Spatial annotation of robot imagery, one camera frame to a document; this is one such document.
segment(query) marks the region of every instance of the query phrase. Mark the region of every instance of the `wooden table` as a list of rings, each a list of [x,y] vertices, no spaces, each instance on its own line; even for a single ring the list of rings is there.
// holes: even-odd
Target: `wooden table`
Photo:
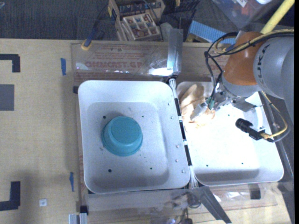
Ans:
[[[21,182],[21,205],[0,211],[0,223],[67,224],[68,215],[79,210],[77,95],[71,70],[71,43],[76,42],[0,39],[0,54],[21,57],[20,73],[12,73],[10,61],[0,61],[0,83],[14,85],[14,111],[0,111],[0,201],[9,200],[10,182]],[[66,60],[66,75],[61,58]],[[273,195],[275,206],[230,210],[227,215],[238,224],[291,223],[282,195]],[[40,207],[39,200],[44,198],[47,206]],[[92,215],[88,218],[88,223],[101,223]],[[192,219],[223,223],[211,221],[209,213]]]

